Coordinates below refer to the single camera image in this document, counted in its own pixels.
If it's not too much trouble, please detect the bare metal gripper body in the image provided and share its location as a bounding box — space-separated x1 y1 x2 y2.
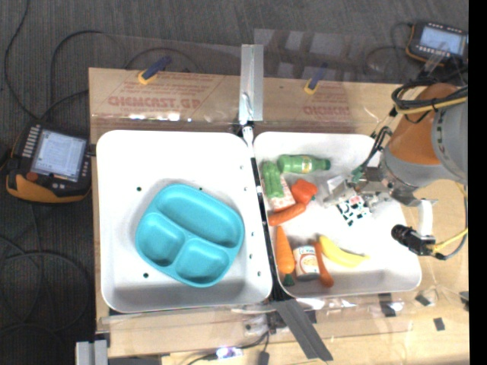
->
353 165 419 208

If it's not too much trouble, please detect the white carton with dark spots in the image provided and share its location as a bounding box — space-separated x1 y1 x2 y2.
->
336 194 373 227

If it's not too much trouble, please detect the orange toy bell pepper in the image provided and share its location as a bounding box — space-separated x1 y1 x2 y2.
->
291 179 319 205

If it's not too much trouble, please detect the green plastic bottle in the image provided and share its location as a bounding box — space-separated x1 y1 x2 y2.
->
276 154 331 175

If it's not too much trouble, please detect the white and pink carton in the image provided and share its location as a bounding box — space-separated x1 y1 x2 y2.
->
266 176 297 212

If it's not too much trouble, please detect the yellow banana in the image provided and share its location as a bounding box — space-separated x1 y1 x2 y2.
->
318 234 371 268

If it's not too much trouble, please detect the white plastic tray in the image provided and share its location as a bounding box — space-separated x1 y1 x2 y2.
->
95 129 273 314
253 131 422 299

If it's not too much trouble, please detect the green toy vegetable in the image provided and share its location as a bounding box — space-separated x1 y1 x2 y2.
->
261 160 285 199

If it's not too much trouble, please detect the small white can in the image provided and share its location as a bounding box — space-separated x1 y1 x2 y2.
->
292 244 321 281

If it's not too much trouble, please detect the thin orange toy sausage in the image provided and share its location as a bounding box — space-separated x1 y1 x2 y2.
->
312 240 335 289

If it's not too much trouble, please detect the orange carrot with green top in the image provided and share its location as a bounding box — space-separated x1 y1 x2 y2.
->
275 225 297 287

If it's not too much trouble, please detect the blue divided plate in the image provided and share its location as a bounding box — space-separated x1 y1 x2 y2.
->
135 182 245 288

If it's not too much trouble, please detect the brown cardboard board red print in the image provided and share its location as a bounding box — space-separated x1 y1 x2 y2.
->
88 67 469 359

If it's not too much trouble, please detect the black cylinder on white bracket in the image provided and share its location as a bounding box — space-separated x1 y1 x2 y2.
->
390 198 438 257

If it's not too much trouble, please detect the black block with thin wires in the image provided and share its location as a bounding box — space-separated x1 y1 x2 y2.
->
265 310 282 335

